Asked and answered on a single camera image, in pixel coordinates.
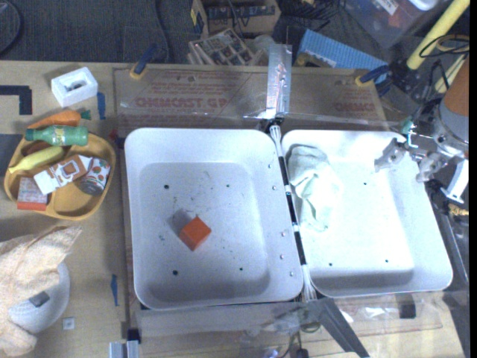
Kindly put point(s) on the orange cube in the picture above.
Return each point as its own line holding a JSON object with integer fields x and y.
{"x": 194, "y": 233}

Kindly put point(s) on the white plastic tray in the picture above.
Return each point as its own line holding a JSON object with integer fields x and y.
{"x": 372, "y": 229}
{"x": 208, "y": 185}

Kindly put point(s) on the pale peach cloth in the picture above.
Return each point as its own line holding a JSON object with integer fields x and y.
{"x": 26, "y": 267}

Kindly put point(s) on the white bowl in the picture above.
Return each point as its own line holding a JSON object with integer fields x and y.
{"x": 52, "y": 311}

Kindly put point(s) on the white foam box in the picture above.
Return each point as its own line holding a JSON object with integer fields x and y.
{"x": 74, "y": 88}

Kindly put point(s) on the orange carrot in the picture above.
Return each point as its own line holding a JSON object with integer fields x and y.
{"x": 61, "y": 118}

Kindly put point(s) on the brown cardboard board red print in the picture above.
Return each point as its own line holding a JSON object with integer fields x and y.
{"x": 194, "y": 99}

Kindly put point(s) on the white and orange carton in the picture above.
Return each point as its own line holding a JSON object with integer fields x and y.
{"x": 61, "y": 173}

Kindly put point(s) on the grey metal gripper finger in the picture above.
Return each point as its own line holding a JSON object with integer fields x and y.
{"x": 428, "y": 168}
{"x": 389, "y": 157}

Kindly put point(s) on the pink and orange packet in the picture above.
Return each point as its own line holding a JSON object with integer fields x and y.
{"x": 31, "y": 196}

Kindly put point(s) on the yellow banana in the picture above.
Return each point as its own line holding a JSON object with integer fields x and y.
{"x": 37, "y": 159}

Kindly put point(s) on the green bottle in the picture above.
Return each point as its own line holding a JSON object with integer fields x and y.
{"x": 56, "y": 135}

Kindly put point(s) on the small white square tile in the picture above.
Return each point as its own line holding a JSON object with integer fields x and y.
{"x": 68, "y": 323}

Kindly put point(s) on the pale green cloth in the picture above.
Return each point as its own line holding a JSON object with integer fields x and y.
{"x": 311, "y": 188}

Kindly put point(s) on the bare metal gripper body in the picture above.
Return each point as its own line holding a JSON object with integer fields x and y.
{"x": 436, "y": 148}

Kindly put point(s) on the small printed can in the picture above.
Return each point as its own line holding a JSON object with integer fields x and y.
{"x": 96, "y": 177}

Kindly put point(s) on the yellow divided plate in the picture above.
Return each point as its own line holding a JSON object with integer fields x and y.
{"x": 71, "y": 203}

